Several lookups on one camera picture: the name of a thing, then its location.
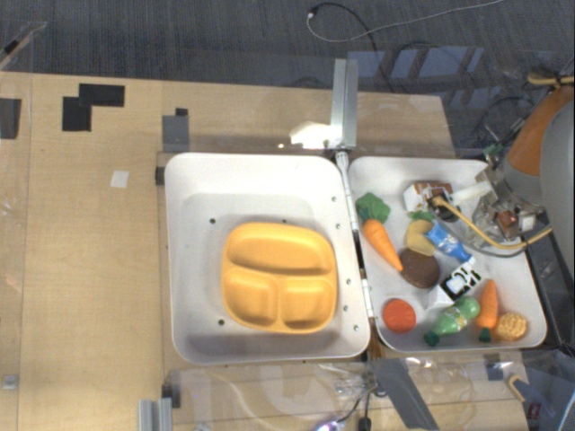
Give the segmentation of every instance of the orange divided plate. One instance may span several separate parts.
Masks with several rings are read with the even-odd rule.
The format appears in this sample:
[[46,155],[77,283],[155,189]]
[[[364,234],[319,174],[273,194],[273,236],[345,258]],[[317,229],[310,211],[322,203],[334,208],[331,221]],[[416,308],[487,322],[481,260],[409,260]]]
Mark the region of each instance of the orange divided plate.
[[222,296],[227,312],[244,326],[316,332],[332,319],[337,290],[333,248],[318,232],[254,222],[227,237]]

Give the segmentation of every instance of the clear plastic sheet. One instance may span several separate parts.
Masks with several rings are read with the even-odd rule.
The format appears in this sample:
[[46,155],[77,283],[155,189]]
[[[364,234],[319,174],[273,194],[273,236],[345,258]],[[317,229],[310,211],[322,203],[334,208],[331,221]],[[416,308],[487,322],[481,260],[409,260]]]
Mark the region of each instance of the clear plastic sheet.
[[17,429],[31,141],[32,39],[42,23],[0,21],[0,428]]
[[[378,363],[393,361],[173,372],[169,380],[179,402],[174,429],[356,430],[366,414],[367,396],[373,430],[407,429],[405,421],[424,410],[402,417],[391,387],[377,388]],[[406,391],[419,392],[439,429],[572,429],[575,362],[560,351],[417,356],[399,362],[412,381]],[[411,423],[434,429],[425,421]]]

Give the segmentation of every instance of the green bottle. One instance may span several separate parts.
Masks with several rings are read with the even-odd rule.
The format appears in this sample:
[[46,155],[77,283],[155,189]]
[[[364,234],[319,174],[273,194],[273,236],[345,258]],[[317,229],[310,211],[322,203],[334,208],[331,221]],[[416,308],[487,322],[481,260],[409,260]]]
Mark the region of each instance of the green bottle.
[[439,315],[433,330],[425,334],[423,339],[430,347],[435,347],[439,337],[460,332],[470,320],[477,317],[479,310],[479,302],[464,295]]

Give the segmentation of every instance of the wooden table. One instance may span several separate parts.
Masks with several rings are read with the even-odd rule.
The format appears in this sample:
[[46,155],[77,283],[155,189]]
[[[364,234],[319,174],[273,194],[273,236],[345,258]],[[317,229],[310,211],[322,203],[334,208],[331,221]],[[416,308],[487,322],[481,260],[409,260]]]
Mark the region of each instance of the wooden table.
[[[18,74],[5,75],[18,82]],[[6,391],[0,396],[6,410],[0,427],[11,430],[19,394],[21,431],[136,429],[137,403],[159,398],[164,351],[172,349],[163,343],[155,186],[162,116],[188,109],[192,139],[202,142],[281,144],[301,122],[329,123],[331,92],[60,75],[23,78],[31,82],[32,95],[22,108],[30,105],[32,115],[20,386],[9,391],[12,396]],[[125,106],[94,107],[92,132],[63,132],[62,98],[77,96],[80,83],[125,85]],[[18,93],[0,92],[0,97]],[[0,154],[27,155],[18,145],[28,131],[24,127],[18,139],[3,141]],[[384,152],[453,155],[435,97],[360,93],[359,145],[377,141]],[[128,172],[125,188],[111,187],[116,171]],[[173,360],[174,368],[185,366]],[[312,367],[291,368],[296,370],[286,384],[300,391],[305,369]],[[236,386],[257,404],[260,390],[248,383]],[[468,391],[472,383],[465,380],[463,389],[464,383]],[[445,429],[462,425],[454,417],[466,417],[469,429],[488,423],[526,428],[509,390],[499,385],[494,396],[494,386],[486,381],[473,383],[472,390],[480,384],[491,389],[463,400],[456,399],[457,391],[450,393],[455,406],[450,399],[431,405],[437,421]],[[294,422],[267,409],[265,420],[231,424],[214,413],[218,425],[213,429],[308,429],[322,419],[311,414]],[[374,405],[372,416],[374,429],[383,424],[403,429],[389,403]]]

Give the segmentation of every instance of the white plastic tray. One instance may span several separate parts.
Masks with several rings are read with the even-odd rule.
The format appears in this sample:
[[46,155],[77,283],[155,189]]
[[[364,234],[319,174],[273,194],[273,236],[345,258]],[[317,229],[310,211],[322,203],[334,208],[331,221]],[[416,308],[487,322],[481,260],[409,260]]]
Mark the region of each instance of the white plastic tray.
[[[362,157],[349,167],[349,184],[354,200],[370,191],[391,207],[385,228],[396,249],[400,250],[404,247],[405,231],[411,221],[403,205],[405,189],[416,181],[442,180],[451,182],[453,190],[457,191],[475,183],[475,175],[484,168],[484,163],[470,160]],[[467,216],[471,216],[473,211],[473,205],[469,203],[461,206]],[[482,276],[483,282],[469,293],[478,298],[484,280],[492,278],[499,291],[500,309],[503,312],[519,312],[527,318],[528,331],[522,339],[516,342],[482,343],[478,340],[479,330],[472,323],[463,332],[444,337],[436,347],[430,348],[423,341],[423,334],[431,329],[441,310],[424,310],[429,290],[418,289],[407,283],[399,272],[375,252],[363,236],[360,238],[374,311],[378,316],[378,329],[382,340],[389,347],[413,353],[442,350],[501,350],[505,347],[536,347],[543,342],[547,326],[525,254],[498,259],[475,253],[477,263],[474,269]],[[458,266],[457,261],[441,252],[436,251],[435,257],[441,267],[442,276],[447,276]],[[402,298],[413,306],[418,324],[412,331],[396,334],[384,325],[381,313],[384,305],[393,298]]]
[[[343,358],[369,341],[349,211],[336,166],[316,156],[180,154],[165,170],[172,337],[180,355],[213,365]],[[338,302],[328,326],[307,335],[244,327],[226,313],[220,267],[227,235],[245,222],[287,222],[332,244]]]

